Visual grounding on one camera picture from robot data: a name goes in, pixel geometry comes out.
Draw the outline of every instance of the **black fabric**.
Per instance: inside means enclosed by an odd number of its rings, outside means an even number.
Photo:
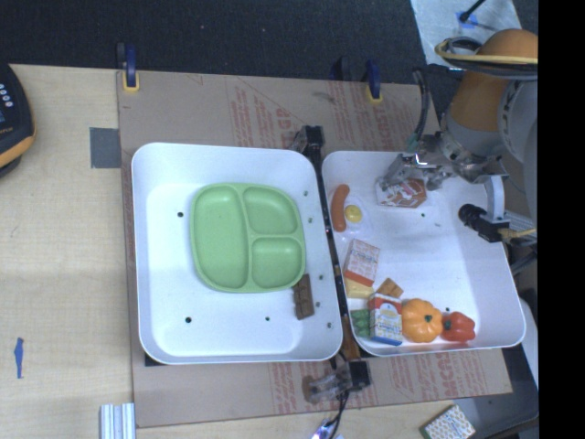
[[[513,3],[537,34],[538,0]],[[413,83],[425,63],[410,0],[2,0],[2,9],[9,63],[116,68],[119,42],[135,45],[139,70],[326,79],[347,56],[358,80],[374,59],[382,82]],[[456,80],[429,83],[439,110]]]

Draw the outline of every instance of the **brown sausage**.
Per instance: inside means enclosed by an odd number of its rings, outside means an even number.
[[[341,184],[335,189],[331,200],[331,223],[333,224],[333,229],[337,232],[343,232],[347,228],[344,206],[348,195],[349,185]]]

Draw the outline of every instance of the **egg yolk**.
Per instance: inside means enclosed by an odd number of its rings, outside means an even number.
[[[346,220],[352,223],[358,223],[362,220],[362,210],[356,205],[347,205],[344,209],[344,215],[346,215]]]

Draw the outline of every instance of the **green divided plate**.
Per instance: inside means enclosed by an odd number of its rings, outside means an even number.
[[[301,216],[278,188],[204,186],[191,201],[189,226],[197,273],[214,289],[264,293],[289,288],[304,274]]]

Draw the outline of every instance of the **table surface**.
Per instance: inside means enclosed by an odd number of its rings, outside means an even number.
[[[121,171],[90,164],[90,129],[118,128],[116,70],[12,68],[37,140],[0,180],[0,435],[97,438],[101,405],[133,401]],[[418,439],[450,405],[347,410],[338,433]],[[136,437],[302,439],[324,415],[141,428]]]

